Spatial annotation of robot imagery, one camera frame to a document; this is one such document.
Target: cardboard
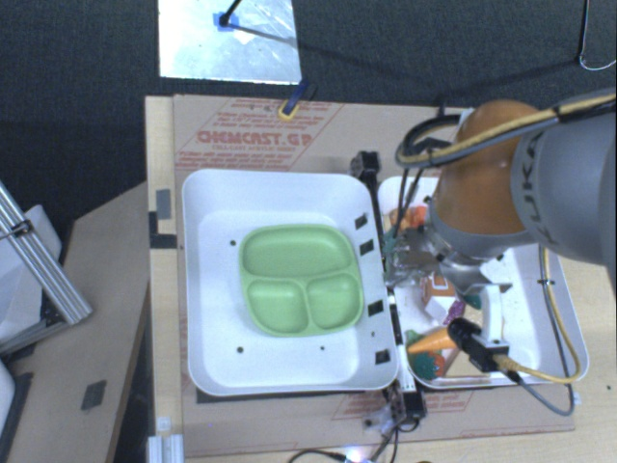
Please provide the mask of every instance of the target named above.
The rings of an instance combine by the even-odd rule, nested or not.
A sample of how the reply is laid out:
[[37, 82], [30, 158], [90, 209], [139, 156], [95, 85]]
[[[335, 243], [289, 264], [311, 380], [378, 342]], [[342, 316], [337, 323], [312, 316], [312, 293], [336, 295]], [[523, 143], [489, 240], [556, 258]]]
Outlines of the cardboard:
[[[400, 174], [393, 154], [433, 108], [302, 102], [289, 123], [279, 100], [180, 95], [174, 98], [177, 240], [183, 241], [181, 187], [193, 171], [229, 168], [346, 173], [360, 150], [381, 154], [380, 179]], [[200, 394], [186, 366], [184, 254], [178, 246], [178, 296], [184, 450], [187, 457], [376, 444], [364, 417], [385, 406], [381, 393], [214, 398]], [[565, 406], [565, 388], [538, 391]], [[427, 393], [428, 416], [401, 441], [456, 439], [574, 429], [516, 387]]]

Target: green divided plate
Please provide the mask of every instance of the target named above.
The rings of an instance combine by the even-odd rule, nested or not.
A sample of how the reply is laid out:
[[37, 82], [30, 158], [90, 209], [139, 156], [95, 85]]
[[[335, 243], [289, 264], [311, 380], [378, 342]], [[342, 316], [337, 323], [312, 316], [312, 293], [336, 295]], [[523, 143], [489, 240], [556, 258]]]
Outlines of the green divided plate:
[[349, 240], [326, 225], [282, 225], [249, 233], [240, 278], [255, 324], [282, 337], [323, 335], [362, 315], [360, 270]]

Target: dark gray floor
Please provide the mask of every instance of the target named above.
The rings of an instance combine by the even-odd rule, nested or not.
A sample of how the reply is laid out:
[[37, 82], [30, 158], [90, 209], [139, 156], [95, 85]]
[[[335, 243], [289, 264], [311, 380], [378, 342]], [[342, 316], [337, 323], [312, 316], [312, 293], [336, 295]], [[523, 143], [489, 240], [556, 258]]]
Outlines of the dark gray floor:
[[[615, 56], [616, 1], [592, 2], [592, 62]], [[540, 107], [615, 85], [615, 68], [574, 62], [582, 3], [293, 0], [317, 99], [467, 106], [507, 96]], [[0, 179], [24, 207], [43, 203], [62, 234], [145, 179], [144, 96], [290, 93], [160, 79], [156, 6], [0, 0]]]

